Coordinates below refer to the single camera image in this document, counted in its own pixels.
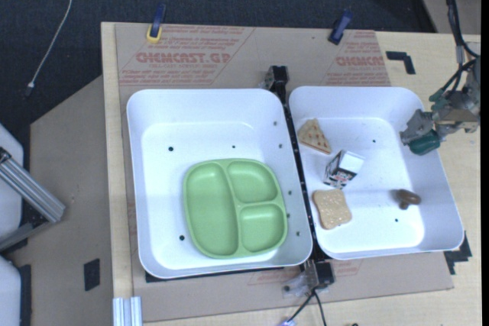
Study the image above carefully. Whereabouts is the dark green small bottle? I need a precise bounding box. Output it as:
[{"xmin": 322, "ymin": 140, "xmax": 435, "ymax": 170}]
[{"xmin": 410, "ymin": 130, "xmax": 442, "ymax": 157}]

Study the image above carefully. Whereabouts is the brown cardboard board red print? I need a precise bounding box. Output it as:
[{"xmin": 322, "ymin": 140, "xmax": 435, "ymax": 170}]
[{"xmin": 114, "ymin": 23, "xmax": 456, "ymax": 323}]

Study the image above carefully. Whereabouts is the white plastic tray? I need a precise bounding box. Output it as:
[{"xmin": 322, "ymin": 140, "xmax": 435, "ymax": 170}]
[
  {"xmin": 125, "ymin": 88, "xmax": 315, "ymax": 279},
  {"xmin": 287, "ymin": 85, "xmax": 466, "ymax": 261}
]

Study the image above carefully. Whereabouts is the toy pizza slice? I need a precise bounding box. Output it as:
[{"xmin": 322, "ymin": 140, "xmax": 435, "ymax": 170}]
[{"xmin": 296, "ymin": 117, "xmax": 332, "ymax": 156}]

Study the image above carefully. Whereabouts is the tan toy bread slice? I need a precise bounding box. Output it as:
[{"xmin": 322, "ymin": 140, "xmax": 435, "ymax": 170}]
[{"xmin": 311, "ymin": 188, "xmax": 353, "ymax": 231}]

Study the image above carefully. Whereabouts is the brown curved toy food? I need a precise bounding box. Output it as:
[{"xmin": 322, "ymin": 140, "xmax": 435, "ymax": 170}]
[{"xmin": 393, "ymin": 188, "xmax": 423, "ymax": 211}]

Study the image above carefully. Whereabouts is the green divided plate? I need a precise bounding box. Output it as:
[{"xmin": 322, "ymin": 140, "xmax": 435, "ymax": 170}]
[{"xmin": 182, "ymin": 157, "xmax": 289, "ymax": 260}]

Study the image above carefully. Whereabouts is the small white printed carton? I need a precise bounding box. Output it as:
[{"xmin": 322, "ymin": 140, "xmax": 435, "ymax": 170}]
[{"xmin": 323, "ymin": 149, "xmax": 365, "ymax": 189}]

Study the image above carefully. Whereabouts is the black block with thin wires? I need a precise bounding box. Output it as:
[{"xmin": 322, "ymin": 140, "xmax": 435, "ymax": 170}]
[
  {"xmin": 282, "ymin": 260, "xmax": 337, "ymax": 298},
  {"xmin": 263, "ymin": 64, "xmax": 290, "ymax": 93}
]

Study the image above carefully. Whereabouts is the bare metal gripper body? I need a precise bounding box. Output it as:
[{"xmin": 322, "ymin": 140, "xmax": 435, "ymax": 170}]
[{"xmin": 431, "ymin": 66, "xmax": 482, "ymax": 134}]

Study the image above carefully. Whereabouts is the thin black and white rod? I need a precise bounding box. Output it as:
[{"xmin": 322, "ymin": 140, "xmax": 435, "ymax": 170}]
[{"xmin": 280, "ymin": 86, "xmax": 317, "ymax": 263}]

